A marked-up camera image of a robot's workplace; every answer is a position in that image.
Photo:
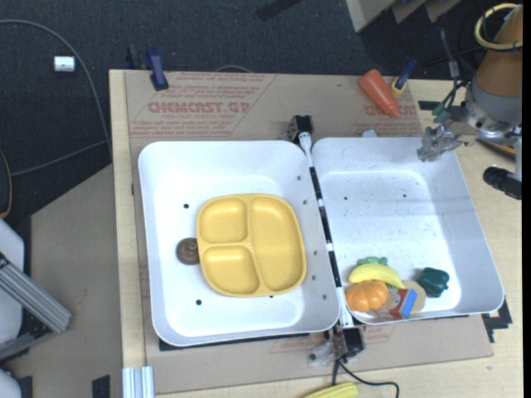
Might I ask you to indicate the tan biscuit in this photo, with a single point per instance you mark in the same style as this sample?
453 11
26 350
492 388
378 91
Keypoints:
420 292

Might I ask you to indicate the dark green pepper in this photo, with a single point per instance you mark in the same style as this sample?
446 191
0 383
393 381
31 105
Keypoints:
433 281

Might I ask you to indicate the red and blue carton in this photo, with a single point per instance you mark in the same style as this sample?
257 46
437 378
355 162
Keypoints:
403 304

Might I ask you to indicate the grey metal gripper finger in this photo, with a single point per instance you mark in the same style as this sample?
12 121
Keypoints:
425 149
447 143

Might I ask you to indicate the thin black and white rod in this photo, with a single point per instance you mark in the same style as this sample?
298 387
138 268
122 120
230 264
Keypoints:
322 210

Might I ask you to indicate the orange carrot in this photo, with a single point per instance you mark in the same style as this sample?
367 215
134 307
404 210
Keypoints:
378 91

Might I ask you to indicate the white plastic tray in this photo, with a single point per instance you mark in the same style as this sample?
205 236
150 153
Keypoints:
232 321
398 218

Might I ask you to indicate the black cylinder on white bracket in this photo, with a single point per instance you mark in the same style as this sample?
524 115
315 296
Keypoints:
504 181

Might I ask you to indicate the light green toy vegetable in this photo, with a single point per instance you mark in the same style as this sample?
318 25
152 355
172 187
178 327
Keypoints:
372 260

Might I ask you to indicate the brown cardboard board red print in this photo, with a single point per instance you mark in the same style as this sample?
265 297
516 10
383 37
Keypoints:
215 106

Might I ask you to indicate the yellow corn cob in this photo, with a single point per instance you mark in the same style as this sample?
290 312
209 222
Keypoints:
334 390

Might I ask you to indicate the orange pumpkin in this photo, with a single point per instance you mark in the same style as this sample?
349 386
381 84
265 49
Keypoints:
366 296

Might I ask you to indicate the yellow banana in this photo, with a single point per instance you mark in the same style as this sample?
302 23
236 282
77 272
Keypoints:
373 273

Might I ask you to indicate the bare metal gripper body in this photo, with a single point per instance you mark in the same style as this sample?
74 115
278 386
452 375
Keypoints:
485 129

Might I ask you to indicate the brown doughnut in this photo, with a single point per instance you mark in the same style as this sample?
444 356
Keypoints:
186 252

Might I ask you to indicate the yellow divided plate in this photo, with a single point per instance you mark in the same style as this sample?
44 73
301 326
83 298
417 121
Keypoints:
253 245

